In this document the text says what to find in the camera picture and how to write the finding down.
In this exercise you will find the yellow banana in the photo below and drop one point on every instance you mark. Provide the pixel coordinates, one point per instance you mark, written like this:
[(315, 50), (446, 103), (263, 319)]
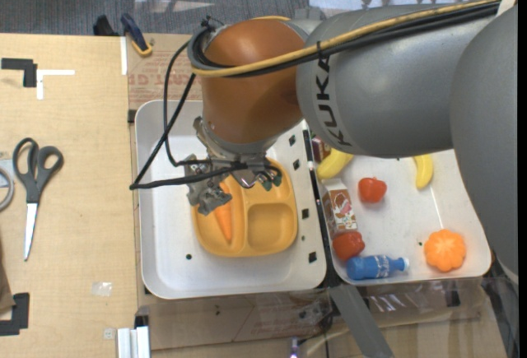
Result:
[(333, 167), (424, 173)]

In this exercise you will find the white and brown milk carton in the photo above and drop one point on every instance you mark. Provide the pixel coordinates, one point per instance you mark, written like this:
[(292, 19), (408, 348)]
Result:
[(339, 208)]

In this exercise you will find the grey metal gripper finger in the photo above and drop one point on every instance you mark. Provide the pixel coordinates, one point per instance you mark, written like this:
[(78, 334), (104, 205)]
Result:
[(215, 200), (195, 195)]

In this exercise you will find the orange carrot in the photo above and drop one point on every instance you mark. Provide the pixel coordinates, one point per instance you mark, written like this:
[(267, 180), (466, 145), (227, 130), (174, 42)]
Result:
[(224, 220)]

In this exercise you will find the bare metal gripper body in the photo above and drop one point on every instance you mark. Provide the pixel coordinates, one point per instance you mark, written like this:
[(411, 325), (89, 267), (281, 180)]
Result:
[(224, 167)]

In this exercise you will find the grey tape roll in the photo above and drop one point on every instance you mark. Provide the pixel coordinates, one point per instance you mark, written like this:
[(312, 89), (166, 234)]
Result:
[(9, 193)]

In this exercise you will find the red bell pepper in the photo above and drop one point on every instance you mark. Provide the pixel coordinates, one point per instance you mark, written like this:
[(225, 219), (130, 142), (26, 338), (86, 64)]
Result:
[(371, 189), (348, 245)]

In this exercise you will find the blue bottle white cap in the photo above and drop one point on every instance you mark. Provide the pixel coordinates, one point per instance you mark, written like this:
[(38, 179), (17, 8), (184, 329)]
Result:
[(370, 267)]

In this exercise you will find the yellow divided plate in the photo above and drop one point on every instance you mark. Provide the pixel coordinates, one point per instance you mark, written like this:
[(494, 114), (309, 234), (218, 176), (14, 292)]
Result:
[(267, 224)]

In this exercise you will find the white plastic tray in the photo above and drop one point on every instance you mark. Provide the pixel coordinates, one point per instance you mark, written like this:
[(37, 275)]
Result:
[(173, 257), (403, 220)]

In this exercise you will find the orange pumpkin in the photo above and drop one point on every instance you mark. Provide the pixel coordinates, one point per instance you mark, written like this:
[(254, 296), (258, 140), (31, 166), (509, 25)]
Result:
[(445, 250)]

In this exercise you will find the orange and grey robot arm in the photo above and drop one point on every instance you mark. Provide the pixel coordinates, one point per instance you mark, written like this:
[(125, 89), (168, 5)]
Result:
[(395, 85)]

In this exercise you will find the dark red carton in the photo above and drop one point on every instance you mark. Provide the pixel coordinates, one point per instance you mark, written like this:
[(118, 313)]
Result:
[(320, 148)]

